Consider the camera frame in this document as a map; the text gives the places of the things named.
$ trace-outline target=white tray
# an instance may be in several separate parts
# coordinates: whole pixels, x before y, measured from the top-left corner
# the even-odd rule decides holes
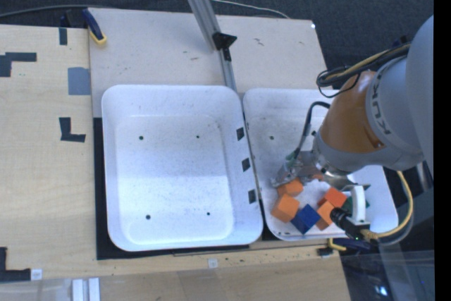
[[[303,240],[312,238],[346,237],[335,224],[323,231],[313,226],[302,235],[290,222],[283,223],[271,215],[278,198],[277,190],[271,185],[285,156],[299,144],[307,110],[315,101],[332,102],[318,90],[252,89],[245,93],[243,106],[248,125],[248,135],[254,157],[254,167],[261,190],[266,224],[270,231],[282,240]],[[318,130],[327,109],[315,107],[311,117],[311,130]],[[313,137],[308,137],[302,150],[310,150]],[[381,166],[366,166],[350,177],[355,183],[370,184],[365,191],[369,207],[366,219],[371,222],[371,230],[388,231],[398,225],[398,215],[393,198]],[[297,199],[301,207],[309,204],[318,209],[317,202],[329,188],[325,182],[313,180],[304,186]]]
[[[238,95],[115,85],[101,100],[108,232],[125,251],[246,245],[263,229]]]

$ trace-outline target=wooden table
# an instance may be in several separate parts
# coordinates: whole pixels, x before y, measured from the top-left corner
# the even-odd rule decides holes
[[[182,292],[172,279],[178,278],[187,294],[189,274],[183,274],[185,280],[180,272],[196,275],[214,264],[224,300],[273,300],[270,286],[287,297],[302,289],[303,300],[349,300],[337,252],[328,258],[317,254],[326,240],[259,240],[238,251],[98,260],[92,98],[69,94],[68,86],[69,68],[90,69],[89,35],[84,29],[64,32],[67,44],[60,44],[64,38],[57,27],[0,26],[0,56],[37,55],[35,62],[13,60],[11,76],[0,77],[0,247],[8,248],[7,269],[42,270],[42,282],[100,277],[105,300],[116,300],[113,295],[125,290],[136,293],[134,300],[138,295],[148,300],[148,285],[135,283],[161,279],[162,293],[185,300],[171,298]],[[323,70],[317,40],[312,47],[316,65],[310,73]],[[86,135],[84,142],[61,140],[63,117],[70,117],[72,134]],[[26,284],[21,287],[37,287],[36,281]],[[155,299],[161,296],[153,290]]]

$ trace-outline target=white wire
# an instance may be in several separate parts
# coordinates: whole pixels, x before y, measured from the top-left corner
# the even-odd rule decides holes
[[[241,3],[235,3],[234,1],[227,1],[227,0],[211,0],[211,1],[217,1],[218,3],[225,3],[225,4],[232,4],[232,5],[238,5],[238,6],[244,6],[247,8],[252,8],[252,9],[256,9],[259,11],[272,11],[273,13],[277,13],[279,15],[281,15],[284,18],[290,19],[289,16],[285,15],[284,13],[280,12],[280,11],[275,11],[273,9],[268,9],[268,8],[260,8],[258,6],[253,6],[253,5],[247,5],[247,4],[241,4]]]

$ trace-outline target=blue and yellow clamp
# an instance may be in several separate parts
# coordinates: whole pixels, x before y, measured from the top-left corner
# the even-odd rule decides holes
[[[89,28],[89,35],[91,38],[99,45],[105,44],[106,35],[100,30],[99,24],[97,24],[94,16],[92,16],[87,9],[83,9],[82,14]]]

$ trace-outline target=dark blue cube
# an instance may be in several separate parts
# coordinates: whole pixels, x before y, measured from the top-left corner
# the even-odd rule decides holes
[[[319,221],[320,218],[321,216],[318,212],[316,212],[310,204],[307,204],[296,213],[296,216],[291,220],[291,223],[304,235]]]

